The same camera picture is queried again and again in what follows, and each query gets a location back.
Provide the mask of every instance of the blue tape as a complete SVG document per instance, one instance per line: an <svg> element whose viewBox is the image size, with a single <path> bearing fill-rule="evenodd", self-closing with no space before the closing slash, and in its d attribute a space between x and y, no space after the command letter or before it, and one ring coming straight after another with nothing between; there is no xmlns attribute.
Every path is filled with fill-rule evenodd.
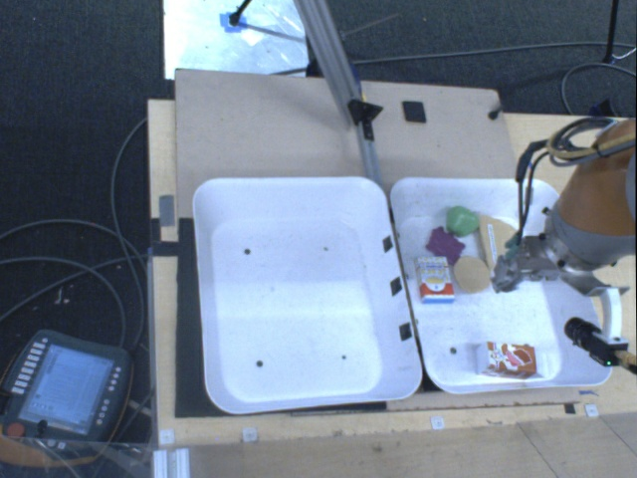
<svg viewBox="0 0 637 478"><path fill-rule="evenodd" d="M244 28L246 28L248 26L248 22L246 21L246 18L244 18L243 16L239 19L239 23L237 24L236 27L233 27L230 24L230 16L233 13L231 12L227 12L224 14L220 14L219 15L219 22L221 23L221 26L223 27L223 29L228 32L229 34L236 34L238 32L241 32Z"/></svg>

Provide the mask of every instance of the purple star-shaped object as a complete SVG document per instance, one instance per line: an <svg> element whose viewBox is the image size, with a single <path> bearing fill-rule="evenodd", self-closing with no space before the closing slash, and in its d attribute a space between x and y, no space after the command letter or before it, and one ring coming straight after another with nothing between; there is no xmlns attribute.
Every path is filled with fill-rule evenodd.
<svg viewBox="0 0 637 478"><path fill-rule="evenodd" d="M437 257L447 257L447 262L453 266L458 262L465 245L452 234L445 232L443 227L438 227L432 230L426 248Z"/></svg>

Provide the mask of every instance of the tray with objects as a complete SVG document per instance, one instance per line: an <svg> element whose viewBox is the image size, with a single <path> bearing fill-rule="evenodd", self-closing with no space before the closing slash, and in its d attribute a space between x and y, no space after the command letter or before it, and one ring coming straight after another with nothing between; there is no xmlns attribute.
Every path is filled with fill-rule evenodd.
<svg viewBox="0 0 637 478"><path fill-rule="evenodd" d="M593 385L610 375L564 334L572 317L597 321L590 298L561 281L493 290L491 271L518 227L517 193L503 179L405 178L391 190L424 366L445 391ZM543 230L541 211L557 197L533 183L528 234Z"/></svg>
<svg viewBox="0 0 637 478"><path fill-rule="evenodd" d="M204 375L233 414L377 402L421 383L383 191L232 178L193 202Z"/></svg>

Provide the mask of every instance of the small box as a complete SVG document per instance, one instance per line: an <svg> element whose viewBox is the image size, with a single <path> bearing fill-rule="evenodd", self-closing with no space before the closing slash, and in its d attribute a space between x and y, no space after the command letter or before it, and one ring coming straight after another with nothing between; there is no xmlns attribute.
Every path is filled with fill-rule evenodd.
<svg viewBox="0 0 637 478"><path fill-rule="evenodd" d="M477 348L478 373L504 378L529 378L537 374L535 348L528 345L486 342Z"/></svg>
<svg viewBox="0 0 637 478"><path fill-rule="evenodd" d="M420 301L452 303L455 299L449 264L445 257L421 257L416 260Z"/></svg>

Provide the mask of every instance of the beige circular object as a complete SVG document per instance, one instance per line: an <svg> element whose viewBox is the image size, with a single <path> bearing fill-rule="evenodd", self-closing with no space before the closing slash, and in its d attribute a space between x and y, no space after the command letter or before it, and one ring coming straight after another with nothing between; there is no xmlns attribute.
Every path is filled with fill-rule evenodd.
<svg viewBox="0 0 637 478"><path fill-rule="evenodd" d="M454 276L469 294L484 291L491 283L489 266L477 257L461 257L454 266Z"/></svg>

